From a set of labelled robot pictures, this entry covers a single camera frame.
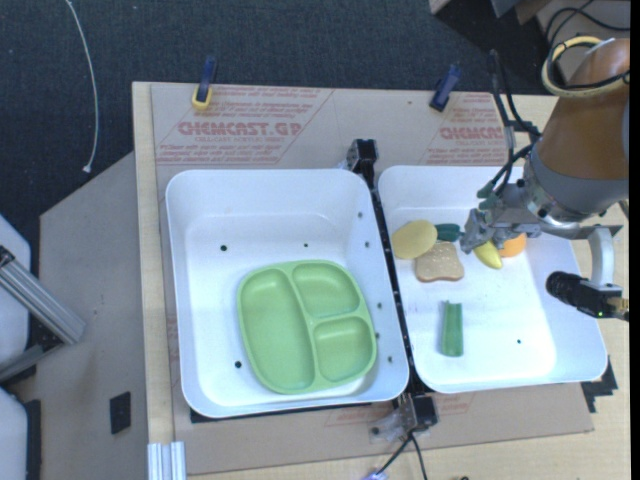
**dark floor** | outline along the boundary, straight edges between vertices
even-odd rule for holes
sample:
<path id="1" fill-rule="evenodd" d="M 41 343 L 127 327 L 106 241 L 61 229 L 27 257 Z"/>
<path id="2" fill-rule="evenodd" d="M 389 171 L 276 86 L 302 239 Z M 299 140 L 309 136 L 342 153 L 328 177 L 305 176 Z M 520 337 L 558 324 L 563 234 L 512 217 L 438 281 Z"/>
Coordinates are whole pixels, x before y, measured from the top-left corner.
<path id="1" fill-rule="evenodd" d="M 496 49 L 514 92 L 544 93 L 535 20 L 496 18 L 489 0 L 71 0 L 91 51 L 100 141 L 91 174 L 92 88 L 63 0 L 0 0 L 0 214 L 31 243 L 38 217 L 132 151 L 131 83 L 196 82 L 432 90 L 452 63 L 457 89 L 488 90 Z"/>

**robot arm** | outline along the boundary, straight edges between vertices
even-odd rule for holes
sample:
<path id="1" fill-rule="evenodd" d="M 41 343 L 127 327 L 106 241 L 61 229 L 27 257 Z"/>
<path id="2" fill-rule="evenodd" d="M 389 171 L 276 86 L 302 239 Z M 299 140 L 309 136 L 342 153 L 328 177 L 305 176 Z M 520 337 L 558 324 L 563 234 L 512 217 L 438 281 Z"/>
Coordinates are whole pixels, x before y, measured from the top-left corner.
<path id="1" fill-rule="evenodd" d="M 560 87 L 553 82 L 552 63 L 574 46 L 592 48 L 569 85 Z M 483 201 L 470 211 L 460 240 L 461 249 L 470 253 L 489 240 L 500 249 L 521 233 L 588 239 L 591 280 L 556 272 L 547 289 L 594 317 L 627 320 L 628 301 L 612 283 L 611 237 L 622 226 L 581 223 L 629 197 L 629 59 L 627 39 L 578 37 L 551 51 L 543 82 L 558 102 L 541 136 L 517 155 L 511 153 L 499 173 L 508 175 L 513 161 L 524 158 L 523 177 L 515 183 L 505 178 L 498 188 L 494 179 L 483 187 L 478 192 Z"/>

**brown cylinder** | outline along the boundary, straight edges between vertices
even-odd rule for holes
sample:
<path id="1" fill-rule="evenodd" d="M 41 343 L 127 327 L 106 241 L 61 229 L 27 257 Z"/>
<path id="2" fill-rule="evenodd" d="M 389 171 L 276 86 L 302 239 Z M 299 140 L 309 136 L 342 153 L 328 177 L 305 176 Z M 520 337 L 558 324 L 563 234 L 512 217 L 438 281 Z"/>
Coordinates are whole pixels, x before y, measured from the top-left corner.
<path id="1" fill-rule="evenodd" d="M 590 51 L 568 85 L 593 84 L 629 69 L 631 42 L 616 39 Z M 629 178 L 622 126 L 629 85 L 586 98 L 560 97 L 537 144 L 553 171 L 583 179 Z"/>

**green compartment plate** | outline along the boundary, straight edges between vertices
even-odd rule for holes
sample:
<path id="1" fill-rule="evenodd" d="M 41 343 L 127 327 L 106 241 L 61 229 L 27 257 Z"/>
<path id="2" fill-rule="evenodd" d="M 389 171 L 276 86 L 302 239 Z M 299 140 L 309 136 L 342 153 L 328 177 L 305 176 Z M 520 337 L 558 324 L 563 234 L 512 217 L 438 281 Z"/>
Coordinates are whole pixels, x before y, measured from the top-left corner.
<path id="1" fill-rule="evenodd" d="M 253 270 L 240 282 L 237 309 L 253 371 L 277 393 L 346 384 L 375 361 L 369 309 L 353 276 L 337 263 L 304 260 Z"/>

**blue clamp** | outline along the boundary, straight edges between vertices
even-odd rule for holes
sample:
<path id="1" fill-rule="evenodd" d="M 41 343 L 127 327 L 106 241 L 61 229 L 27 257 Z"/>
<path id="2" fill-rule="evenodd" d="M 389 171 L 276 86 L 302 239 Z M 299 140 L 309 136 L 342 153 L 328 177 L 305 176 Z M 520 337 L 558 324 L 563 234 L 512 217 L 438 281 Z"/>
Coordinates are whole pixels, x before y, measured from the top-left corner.
<path id="1" fill-rule="evenodd" d="M 216 76 L 217 67 L 218 63 L 216 62 L 216 58 L 211 55 L 207 56 L 202 70 L 202 77 L 200 78 L 200 85 L 196 87 L 191 97 L 191 105 L 193 105 L 193 108 L 196 110 L 206 110 L 209 103 L 211 103 L 211 97 L 213 95 L 213 87 L 211 84 L 213 84 Z"/>
<path id="2" fill-rule="evenodd" d="M 453 91 L 458 80 L 460 80 L 460 75 L 460 68 L 458 68 L 458 66 L 451 65 L 446 76 L 443 79 L 438 80 L 438 83 L 436 84 L 436 93 L 429 102 L 429 106 L 431 108 L 436 109 L 438 112 L 442 112 L 444 110 L 444 107 L 449 101 L 449 93 Z"/>

